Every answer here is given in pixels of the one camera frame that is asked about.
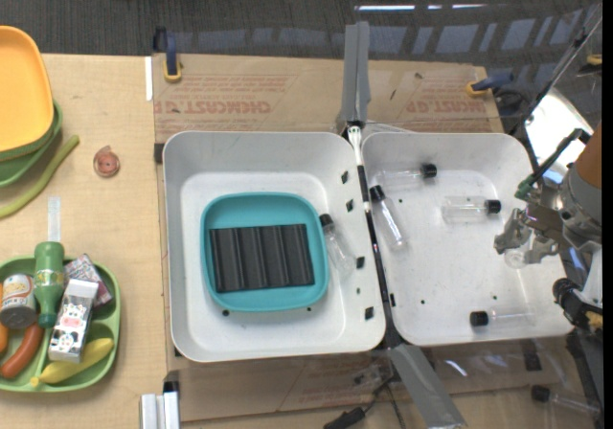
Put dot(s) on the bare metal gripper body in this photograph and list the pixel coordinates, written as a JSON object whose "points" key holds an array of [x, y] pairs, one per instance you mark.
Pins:
{"points": [[551, 222]]}

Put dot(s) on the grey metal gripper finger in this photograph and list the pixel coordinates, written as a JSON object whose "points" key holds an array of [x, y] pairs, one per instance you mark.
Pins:
{"points": [[540, 249], [511, 233]]}

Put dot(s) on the clear plastic bottle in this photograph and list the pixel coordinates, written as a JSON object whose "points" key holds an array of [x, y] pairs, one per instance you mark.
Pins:
{"points": [[467, 208], [514, 258], [542, 393], [407, 173], [337, 245], [389, 221], [480, 318]]}

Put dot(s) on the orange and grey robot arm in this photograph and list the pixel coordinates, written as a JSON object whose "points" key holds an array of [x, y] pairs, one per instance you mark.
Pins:
{"points": [[588, 164]]}

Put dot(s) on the white plastic tray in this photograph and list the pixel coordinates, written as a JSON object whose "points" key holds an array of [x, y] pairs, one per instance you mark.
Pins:
{"points": [[268, 336], [450, 274]]}

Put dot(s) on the teal plate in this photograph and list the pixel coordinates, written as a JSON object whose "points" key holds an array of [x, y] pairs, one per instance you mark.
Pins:
{"points": [[263, 207]]}

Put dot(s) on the black ribbed rack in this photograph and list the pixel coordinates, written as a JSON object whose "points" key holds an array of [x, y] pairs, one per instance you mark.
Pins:
{"points": [[261, 257]]}

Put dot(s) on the brown cardboard board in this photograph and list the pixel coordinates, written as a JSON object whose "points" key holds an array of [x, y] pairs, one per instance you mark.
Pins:
{"points": [[268, 92]]}

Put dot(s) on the pink doughnut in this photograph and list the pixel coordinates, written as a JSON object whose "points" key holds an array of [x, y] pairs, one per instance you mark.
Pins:
{"points": [[106, 162]]}

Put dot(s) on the green divided plate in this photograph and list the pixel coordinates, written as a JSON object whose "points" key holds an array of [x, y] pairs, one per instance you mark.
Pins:
{"points": [[103, 322]]}

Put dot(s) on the pink packet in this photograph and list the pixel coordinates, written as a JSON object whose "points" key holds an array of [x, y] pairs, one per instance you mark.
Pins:
{"points": [[91, 271]]}

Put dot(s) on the yellow banana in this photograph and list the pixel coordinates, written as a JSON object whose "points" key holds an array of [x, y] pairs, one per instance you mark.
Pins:
{"points": [[81, 360]]}

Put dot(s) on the white milk carton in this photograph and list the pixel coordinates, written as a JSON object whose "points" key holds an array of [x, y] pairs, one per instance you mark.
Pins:
{"points": [[72, 322]]}

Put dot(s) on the green bottle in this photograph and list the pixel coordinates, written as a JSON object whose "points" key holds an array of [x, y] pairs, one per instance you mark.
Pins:
{"points": [[48, 283]]}

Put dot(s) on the green long bean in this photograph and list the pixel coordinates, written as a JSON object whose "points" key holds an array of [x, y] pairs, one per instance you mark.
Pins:
{"points": [[48, 171]]}

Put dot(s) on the small can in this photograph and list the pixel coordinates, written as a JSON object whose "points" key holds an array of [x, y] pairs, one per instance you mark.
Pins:
{"points": [[17, 300]]}

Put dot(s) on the red sausage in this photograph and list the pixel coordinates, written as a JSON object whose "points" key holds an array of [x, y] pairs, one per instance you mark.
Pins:
{"points": [[24, 350]]}

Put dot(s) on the orange plate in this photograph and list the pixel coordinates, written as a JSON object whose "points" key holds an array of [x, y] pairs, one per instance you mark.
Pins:
{"points": [[21, 92]]}

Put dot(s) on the orange carrot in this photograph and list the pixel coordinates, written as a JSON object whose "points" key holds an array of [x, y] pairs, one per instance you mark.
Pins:
{"points": [[3, 338]]}

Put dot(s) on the black cylinder on white bracket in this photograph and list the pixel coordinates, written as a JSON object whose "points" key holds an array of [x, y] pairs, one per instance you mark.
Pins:
{"points": [[572, 300]]}

